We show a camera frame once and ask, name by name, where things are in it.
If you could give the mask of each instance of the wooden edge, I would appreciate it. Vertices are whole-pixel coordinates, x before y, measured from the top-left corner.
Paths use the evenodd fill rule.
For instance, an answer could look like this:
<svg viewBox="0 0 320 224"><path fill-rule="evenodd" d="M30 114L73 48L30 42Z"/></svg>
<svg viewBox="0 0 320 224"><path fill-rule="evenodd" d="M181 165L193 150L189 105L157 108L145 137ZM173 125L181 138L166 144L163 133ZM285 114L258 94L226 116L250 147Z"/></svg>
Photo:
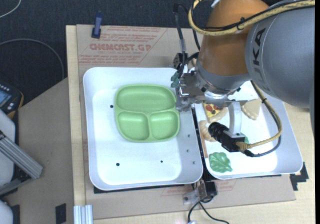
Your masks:
<svg viewBox="0 0 320 224"><path fill-rule="evenodd" d="M68 85L70 101L70 130L72 148L72 174L73 174L73 196L75 205L85 205L86 191L84 178L84 156L81 128L81 106L79 88L79 67L78 67L78 48L77 48L77 27L66 26L66 54L68 66Z"/></svg>

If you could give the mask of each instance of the white tray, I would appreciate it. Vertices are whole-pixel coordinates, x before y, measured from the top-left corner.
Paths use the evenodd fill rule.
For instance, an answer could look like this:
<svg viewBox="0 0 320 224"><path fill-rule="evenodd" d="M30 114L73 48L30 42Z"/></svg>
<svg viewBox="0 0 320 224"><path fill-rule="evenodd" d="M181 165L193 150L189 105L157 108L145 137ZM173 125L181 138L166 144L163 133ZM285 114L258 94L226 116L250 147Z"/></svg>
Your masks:
<svg viewBox="0 0 320 224"><path fill-rule="evenodd" d="M89 176L101 190L194 183L203 165L191 111L182 112L180 131L169 140L136 143L117 128L114 96L119 87L146 83L170 87L173 68L94 67L83 77Z"/></svg>
<svg viewBox="0 0 320 224"><path fill-rule="evenodd" d="M206 167L209 173L218 179L231 179L253 176L266 176L277 174L288 174L299 172L303 165L302 156L297 145L292 127L290 125L285 106L282 101L264 94L271 105L276 110L282 122L282 139L280 146L272 153L262 157L248 157L240 152L230 153L226 151L219 142L205 141L207 154L215 152L224 152L231 163L232 171L224 173L213 171L210 167L209 159L206 158ZM250 82L245 82L239 92L229 96L229 99L251 100L258 98ZM198 122L206 120L206 114L202 104L195 105L195 111ZM250 143L255 143L277 134L277 126L269 114L264 104L261 104L260 113L257 120L249 119L243 112L241 114L242 126L241 132L246 135ZM219 123L228 127L229 113L227 113ZM277 140L250 149L253 153L263 153L272 149Z"/></svg>

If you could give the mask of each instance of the green plate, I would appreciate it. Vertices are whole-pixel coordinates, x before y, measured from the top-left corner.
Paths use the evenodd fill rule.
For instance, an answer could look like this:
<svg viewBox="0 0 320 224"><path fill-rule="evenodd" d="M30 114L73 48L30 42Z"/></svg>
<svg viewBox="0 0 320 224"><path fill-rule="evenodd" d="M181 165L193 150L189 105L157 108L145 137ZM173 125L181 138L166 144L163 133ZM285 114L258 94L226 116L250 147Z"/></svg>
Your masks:
<svg viewBox="0 0 320 224"><path fill-rule="evenodd" d="M154 84L125 85L115 95L115 118L120 134L134 142L174 138L180 118L171 89Z"/></svg>

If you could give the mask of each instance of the white cable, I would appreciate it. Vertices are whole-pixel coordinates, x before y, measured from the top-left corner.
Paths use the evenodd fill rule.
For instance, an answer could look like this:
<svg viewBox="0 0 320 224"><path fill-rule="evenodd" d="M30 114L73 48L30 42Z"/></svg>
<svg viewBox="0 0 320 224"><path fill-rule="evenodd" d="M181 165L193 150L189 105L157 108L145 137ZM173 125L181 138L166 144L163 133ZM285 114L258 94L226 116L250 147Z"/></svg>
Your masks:
<svg viewBox="0 0 320 224"><path fill-rule="evenodd" d="M19 0L18 4L15 6L14 9L12 9L12 10L10 10L8 13L5 13L4 15L0 16L0 18L3 18L3 17L5 17L5 16L11 14L13 11L15 11L15 10L20 6L20 4L21 4L21 0Z"/></svg>

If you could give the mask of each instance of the cardboard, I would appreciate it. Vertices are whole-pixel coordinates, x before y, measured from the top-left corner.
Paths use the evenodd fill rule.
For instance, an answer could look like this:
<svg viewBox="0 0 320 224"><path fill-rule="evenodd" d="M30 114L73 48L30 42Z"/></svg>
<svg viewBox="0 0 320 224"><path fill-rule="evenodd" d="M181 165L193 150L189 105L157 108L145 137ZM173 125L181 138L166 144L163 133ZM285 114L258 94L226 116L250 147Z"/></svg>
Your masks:
<svg viewBox="0 0 320 224"><path fill-rule="evenodd" d="M95 193L89 177L83 75L94 66L171 67L179 48L174 28L102 26L100 39L91 38L92 25L77 25L78 70L86 203L94 219L188 210L183 195L191 185ZM183 29L187 53L197 50L192 30ZM215 180L218 195L207 208L295 200L288 175Z"/></svg>

